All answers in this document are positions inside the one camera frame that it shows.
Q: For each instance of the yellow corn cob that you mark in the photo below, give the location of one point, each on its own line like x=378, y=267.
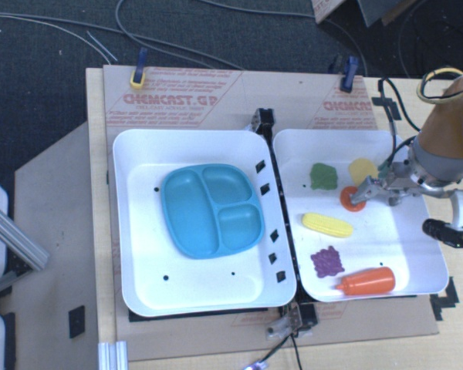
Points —
x=326, y=225

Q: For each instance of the black cylinder on white bracket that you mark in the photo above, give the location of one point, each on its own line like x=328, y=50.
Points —
x=443, y=231

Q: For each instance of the purple grapes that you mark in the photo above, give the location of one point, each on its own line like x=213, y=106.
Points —
x=327, y=262

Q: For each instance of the blue divided plate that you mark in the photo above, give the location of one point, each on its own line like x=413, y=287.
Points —
x=200, y=214

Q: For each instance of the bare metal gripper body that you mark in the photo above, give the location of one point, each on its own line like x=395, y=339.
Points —
x=407, y=181

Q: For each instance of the orange bottle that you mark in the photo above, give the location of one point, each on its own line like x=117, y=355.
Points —
x=370, y=281

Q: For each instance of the green broccoli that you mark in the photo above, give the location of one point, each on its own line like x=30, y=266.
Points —
x=323, y=176

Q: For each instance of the thin black rod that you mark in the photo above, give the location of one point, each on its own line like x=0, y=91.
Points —
x=284, y=214

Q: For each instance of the white plastic tray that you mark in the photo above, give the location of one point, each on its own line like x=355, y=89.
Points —
x=146, y=283
x=386, y=245

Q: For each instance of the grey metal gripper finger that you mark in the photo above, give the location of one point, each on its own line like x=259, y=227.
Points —
x=367, y=189

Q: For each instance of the brown cardboard board red print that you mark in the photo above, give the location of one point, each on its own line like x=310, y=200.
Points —
x=185, y=102

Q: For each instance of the yellow rounded toy piece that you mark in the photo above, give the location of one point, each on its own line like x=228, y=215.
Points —
x=362, y=169

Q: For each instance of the orange doughnut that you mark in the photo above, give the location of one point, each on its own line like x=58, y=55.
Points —
x=346, y=199

